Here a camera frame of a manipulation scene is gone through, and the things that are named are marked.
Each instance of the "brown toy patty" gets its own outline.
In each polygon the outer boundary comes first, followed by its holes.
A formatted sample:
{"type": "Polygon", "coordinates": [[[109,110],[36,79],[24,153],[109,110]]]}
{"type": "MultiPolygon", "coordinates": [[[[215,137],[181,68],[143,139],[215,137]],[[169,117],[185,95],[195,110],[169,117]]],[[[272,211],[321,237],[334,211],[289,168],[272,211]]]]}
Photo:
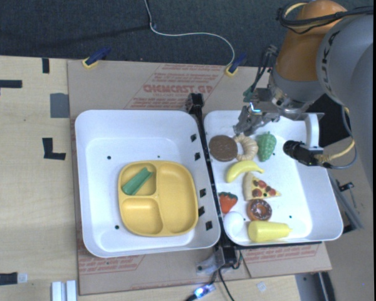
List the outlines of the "brown toy patty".
{"type": "Polygon", "coordinates": [[[209,151],[215,159],[229,162],[237,157],[238,146],[234,139],[226,135],[212,137],[209,142],[209,151]]]}
{"type": "Polygon", "coordinates": [[[246,211],[251,221],[267,221],[271,217],[271,206],[264,199],[250,201],[246,211]]]}

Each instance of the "gray floor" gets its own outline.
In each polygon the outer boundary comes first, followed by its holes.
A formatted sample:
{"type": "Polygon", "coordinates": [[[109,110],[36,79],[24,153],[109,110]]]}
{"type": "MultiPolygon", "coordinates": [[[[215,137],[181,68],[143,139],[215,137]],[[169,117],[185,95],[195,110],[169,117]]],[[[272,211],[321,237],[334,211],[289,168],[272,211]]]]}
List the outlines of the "gray floor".
{"type": "MultiPolygon", "coordinates": [[[[325,148],[326,152],[340,152],[350,143],[344,139],[325,148]]],[[[353,151],[346,156],[332,161],[334,165],[348,163],[353,151]]],[[[362,222],[363,228],[346,232],[335,241],[326,243],[327,251],[333,269],[328,272],[336,301],[369,301],[375,300],[374,289],[374,262],[373,262],[373,192],[368,185],[367,178],[360,163],[360,159],[351,168],[334,170],[335,179],[341,185],[352,183],[354,187],[342,192],[347,201],[352,205],[353,211],[362,222]]],[[[345,225],[347,218],[343,215],[345,225]]],[[[315,288],[310,285],[310,277],[298,276],[298,287],[302,290],[303,301],[319,301],[315,297],[315,288]]]]}

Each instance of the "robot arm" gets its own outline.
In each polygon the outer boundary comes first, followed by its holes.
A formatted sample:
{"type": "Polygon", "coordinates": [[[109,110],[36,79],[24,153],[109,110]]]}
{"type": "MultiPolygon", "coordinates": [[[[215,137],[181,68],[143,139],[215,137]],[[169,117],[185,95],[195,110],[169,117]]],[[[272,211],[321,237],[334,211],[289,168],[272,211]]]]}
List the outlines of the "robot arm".
{"type": "Polygon", "coordinates": [[[251,135],[280,116],[304,119],[308,107],[327,93],[349,109],[352,134],[372,187],[373,8],[347,11],[333,1],[315,0],[287,5],[279,10],[279,20],[290,31],[268,87],[254,84],[244,93],[249,105],[243,107],[235,133],[251,135]],[[296,19],[286,20],[298,7],[296,19]]]}

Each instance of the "white tray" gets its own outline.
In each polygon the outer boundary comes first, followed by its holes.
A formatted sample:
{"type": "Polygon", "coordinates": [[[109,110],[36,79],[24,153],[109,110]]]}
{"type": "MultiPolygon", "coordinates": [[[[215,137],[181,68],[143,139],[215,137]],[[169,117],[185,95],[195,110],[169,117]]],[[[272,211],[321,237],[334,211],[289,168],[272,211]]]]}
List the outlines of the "white tray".
{"type": "Polygon", "coordinates": [[[193,117],[174,110],[88,110],[77,117],[75,134],[82,233],[89,252],[107,258],[217,243],[221,229],[193,117]],[[146,160],[178,162],[191,172],[201,213],[190,232],[154,238],[124,227],[118,208],[118,175],[125,165],[146,160]]]}
{"type": "MultiPolygon", "coordinates": [[[[239,114],[240,111],[235,110],[208,113],[204,119],[208,144],[216,135],[234,137],[233,126],[238,123],[239,114]]],[[[211,156],[217,192],[230,192],[237,195],[238,202],[231,211],[237,211],[246,219],[242,230],[233,237],[229,235],[230,239],[242,246],[259,246],[329,241],[340,237],[343,221],[326,169],[305,166],[283,152],[283,144],[287,140],[306,142],[304,121],[294,122],[281,117],[279,122],[270,122],[259,128],[256,134],[267,131],[277,138],[274,155],[265,162],[259,162],[256,156],[254,161],[264,169],[264,173],[254,172],[254,174],[282,193],[280,197],[267,199],[273,210],[269,220],[286,223],[293,231],[284,239],[265,243],[251,241],[248,236],[250,220],[246,213],[248,202],[244,200],[242,187],[244,174],[227,183],[225,181],[227,170],[237,160],[220,162],[211,156]]]]}

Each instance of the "donut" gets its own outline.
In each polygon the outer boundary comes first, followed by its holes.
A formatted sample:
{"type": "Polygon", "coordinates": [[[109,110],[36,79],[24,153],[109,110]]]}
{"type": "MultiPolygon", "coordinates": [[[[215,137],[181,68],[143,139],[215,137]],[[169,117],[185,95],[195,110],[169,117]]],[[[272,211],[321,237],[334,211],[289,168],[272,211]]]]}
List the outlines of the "donut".
{"type": "Polygon", "coordinates": [[[251,221],[267,221],[271,217],[271,206],[264,199],[253,199],[246,210],[251,221]]]}
{"type": "Polygon", "coordinates": [[[221,162],[229,162],[237,157],[237,143],[229,136],[217,135],[209,142],[209,152],[221,162]]]}
{"type": "Polygon", "coordinates": [[[245,136],[244,134],[239,134],[238,136],[234,136],[233,139],[236,143],[240,143],[243,147],[243,153],[237,154],[237,160],[239,161],[251,161],[254,159],[256,154],[258,153],[258,143],[256,140],[245,136]]]}

